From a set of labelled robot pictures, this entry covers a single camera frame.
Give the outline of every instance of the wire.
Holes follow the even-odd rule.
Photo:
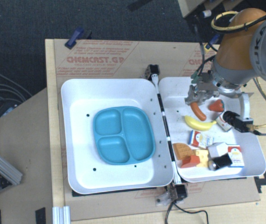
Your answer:
[[[257,86],[259,92],[261,93],[261,95],[263,96],[263,98],[264,98],[265,101],[266,101],[266,93],[265,93],[264,90],[262,89],[261,84],[260,84],[260,82],[259,82],[259,79],[258,79],[258,78],[253,78],[253,81],[254,81],[254,83],[256,84],[256,86]]]
[[[32,97],[32,94],[28,90],[26,90],[25,88],[23,88],[21,85],[17,84],[16,82],[12,81],[11,79],[5,77],[2,74],[0,74],[0,77],[3,78],[3,79],[5,79],[5,80],[7,80],[7,81],[9,81],[9,82],[11,82],[11,83],[13,83],[14,85],[18,86],[19,88],[21,88],[22,90],[24,90],[30,97]]]
[[[266,20],[266,15],[265,15],[265,16],[262,16],[262,17],[256,19],[256,20],[246,22],[246,23],[241,24],[241,25],[232,26],[232,27],[219,27],[216,25],[216,22],[218,19],[223,18],[225,16],[230,16],[230,15],[235,16],[237,14],[238,14],[238,12],[234,12],[234,11],[221,13],[221,14],[217,15],[211,21],[211,27],[218,33],[229,34],[229,33],[235,33],[235,32],[239,32],[239,31],[247,30],[249,27],[252,27],[253,25],[259,23],[260,21]]]
[[[196,71],[198,71],[198,76],[201,75],[202,71],[203,71],[203,67],[207,62],[210,62],[214,59],[215,55],[210,56],[209,58],[207,58],[199,67]]]
[[[218,50],[209,42],[209,40],[207,39],[207,35],[206,35],[206,33],[205,33],[205,31],[204,31],[204,29],[203,29],[203,26],[202,26],[202,23],[200,22],[200,20],[199,20],[199,18],[198,18],[198,16],[194,16],[195,18],[196,18],[196,20],[197,20],[197,22],[198,22],[198,24],[199,24],[199,27],[200,27],[200,29],[202,30],[202,32],[203,32],[203,38],[207,41],[207,43],[208,43],[208,45],[215,51],[215,52],[218,52]]]
[[[11,90],[8,90],[8,89],[0,89],[0,92],[12,93],[12,94],[16,95],[21,101],[25,101],[25,100],[23,100],[22,96],[20,96],[18,93],[14,92],[14,91],[11,91]]]
[[[266,124],[265,125],[254,125],[253,127],[254,129],[266,128]]]
[[[208,213],[207,211],[205,210],[199,210],[199,211],[186,211],[182,208],[180,208],[177,204],[176,204],[176,200],[171,202],[171,204],[168,206],[168,209],[166,211],[166,214],[165,214],[165,224],[168,224],[168,216],[170,214],[170,211],[172,209],[173,206],[176,206],[179,210],[185,212],[185,213],[188,213],[188,214],[196,214],[196,213],[200,213],[200,212],[204,212],[206,214],[206,218],[207,218],[207,224],[209,224],[209,216],[208,216]]]
[[[250,131],[250,132],[253,133],[253,134],[255,134],[255,135],[259,135],[259,136],[266,136],[266,133],[260,133],[257,130],[253,130],[253,131]]]
[[[3,86],[3,87],[7,87],[7,88],[12,89],[12,90],[15,91],[17,94],[19,94],[19,95],[22,97],[23,100],[26,100],[25,97],[24,97],[24,96],[23,96],[23,95],[22,95],[17,89],[15,89],[14,87],[9,86],[9,85],[6,85],[6,84],[0,84],[0,86]]]
[[[188,214],[196,214],[196,213],[204,212],[204,213],[206,214],[207,224],[209,224],[209,216],[208,216],[207,211],[205,211],[205,210],[199,210],[199,211],[186,211],[186,210],[180,208],[176,203],[175,203],[174,205],[175,205],[178,209],[180,209],[181,211],[186,212],[186,213],[188,213]]]
[[[196,34],[196,36],[197,36],[197,39],[198,39],[198,42],[199,42],[199,46],[200,46],[200,51],[201,51],[201,54],[202,54],[202,64],[200,65],[200,67],[199,67],[199,69],[198,69],[198,71],[200,70],[200,69],[203,69],[203,66],[204,66],[204,47],[203,47],[203,42],[202,42],[202,39],[201,39],[201,37],[200,37],[200,35],[199,35],[199,32],[198,32],[198,28],[197,28],[197,25],[194,25],[194,31],[195,31],[195,34]]]
[[[168,224],[168,221],[167,221],[168,220],[168,216],[169,216],[169,213],[170,213],[170,211],[171,211],[171,209],[172,209],[172,207],[173,207],[174,204],[175,204],[175,202],[173,201],[168,206],[168,209],[167,209],[166,214],[165,214],[165,224]]]
[[[11,100],[11,101],[14,101],[14,102],[18,102],[20,104],[22,104],[22,101],[18,100],[18,99],[13,99],[13,98],[3,98],[0,96],[0,101],[6,101],[6,100]]]

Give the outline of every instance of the cardboard sheet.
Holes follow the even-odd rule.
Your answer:
[[[190,76],[202,62],[198,43],[79,40],[69,50],[64,46],[66,42],[64,39],[54,40],[64,198],[65,205],[70,206],[71,220],[166,210],[167,206],[155,204],[155,197],[162,194],[164,188],[73,196],[67,178],[60,89],[65,81],[72,78],[140,78],[149,64],[159,65],[160,79]],[[214,54],[211,51],[206,54],[206,58]],[[210,64],[206,64],[204,71],[209,68]],[[253,178],[186,183],[186,187],[189,196],[181,204],[183,208],[259,200]],[[231,189],[240,190],[240,195],[227,192]]]

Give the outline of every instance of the blue divided plate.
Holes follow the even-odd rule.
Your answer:
[[[109,164],[139,163],[155,152],[154,134],[146,113],[133,106],[99,111],[93,119],[98,153]]]

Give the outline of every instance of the white container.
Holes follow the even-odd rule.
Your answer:
[[[71,79],[61,89],[67,147],[68,179],[79,194],[168,185],[174,176],[166,133],[154,85],[145,79]],[[93,117],[117,106],[142,109],[156,143],[147,161],[111,165],[97,151]]]
[[[190,106],[185,104],[188,96],[191,79],[189,77],[166,77],[159,82],[160,94],[167,117],[172,143],[188,143],[192,129],[184,122],[183,116],[195,117]],[[208,106],[217,99],[222,99],[225,109],[240,113],[240,102],[237,98],[220,96],[206,101],[200,108],[207,119],[205,122],[215,120],[219,113],[212,112]],[[228,132],[218,125],[213,125],[206,134],[214,137],[214,143],[225,142],[227,144],[239,144],[242,150],[245,166],[243,168],[222,168],[217,171],[209,168],[181,168],[182,161],[176,160],[179,175],[188,182],[202,182],[219,179],[241,178],[259,176],[266,171],[266,160],[256,135],[252,133],[240,133],[235,129]]]
[[[184,115],[193,116],[190,106],[185,104],[191,80],[186,77],[167,77],[160,81],[168,129],[172,143],[188,143],[191,128],[184,122]],[[170,152],[161,110],[154,85],[145,79],[71,79],[62,85],[63,118],[66,136],[68,179],[71,188],[79,194],[94,194],[128,189],[144,189],[168,185],[173,177]],[[238,99],[221,98],[226,109],[240,113]],[[219,115],[208,110],[210,99],[202,105],[207,121]],[[156,151],[145,162],[130,165],[111,165],[104,162],[96,148],[93,136],[93,117],[100,110],[134,106],[149,117]],[[266,161],[257,137],[251,133],[240,133],[234,129],[224,132],[214,125],[208,134],[215,142],[239,144],[245,167],[223,168],[211,171],[208,168],[180,168],[182,161],[176,160],[178,173],[188,182],[201,182],[228,178],[262,175]]]

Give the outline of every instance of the wooden table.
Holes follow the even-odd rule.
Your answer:
[[[170,63],[174,60],[179,59],[182,52],[185,52],[185,56],[190,57],[191,51],[193,51],[194,44],[188,43],[183,44],[186,47],[191,47],[191,50],[178,50],[176,53],[171,54],[160,49],[160,47],[168,45],[172,46],[173,49],[179,48],[180,43],[168,42],[139,42],[139,45],[145,45],[148,49],[158,50],[159,54],[147,53],[147,56],[162,56],[164,60],[169,58]],[[55,40],[46,40],[46,65],[47,65],[47,89],[48,89],[48,104],[49,104],[49,134],[50,134],[50,153],[51,153],[51,175],[52,175],[52,197],[54,207],[65,206],[64,187],[63,187],[63,168],[62,168],[62,157],[61,157],[61,140],[60,140],[60,126],[59,126],[59,115],[58,115],[58,92],[56,84],[56,67],[55,67]],[[162,67],[162,71],[165,76],[179,75],[177,71],[171,71]],[[263,89],[266,92],[266,82],[262,81]],[[254,119],[254,124],[266,123],[266,102],[258,92],[256,86],[252,81],[242,89],[245,92],[254,92],[254,95],[250,98],[251,102],[251,117]],[[266,158],[266,136],[260,136],[259,141],[261,143],[265,158]],[[227,190],[233,192],[235,195],[241,193],[240,190]],[[212,206],[204,208],[209,214],[209,221],[213,224],[222,223],[266,223],[266,186],[262,187],[262,193],[260,194],[260,202],[250,203],[238,203],[221,206]],[[90,219],[82,221],[73,221],[74,224],[97,224],[97,223],[164,223],[165,212],[153,212],[147,214],[136,214],[120,217],[107,217],[100,219]],[[169,223],[205,223],[204,214],[190,215],[182,213],[179,210],[172,211],[170,213]]]

